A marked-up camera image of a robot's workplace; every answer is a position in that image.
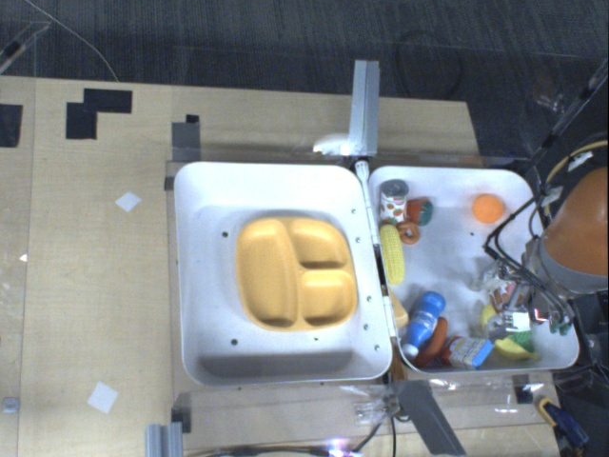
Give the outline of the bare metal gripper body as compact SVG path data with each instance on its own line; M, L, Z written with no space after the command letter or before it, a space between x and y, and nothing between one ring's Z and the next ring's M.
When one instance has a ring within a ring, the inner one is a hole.
M497 315L494 327L506 333L530 331L532 326L529 302L525 301L514 306L504 304Z

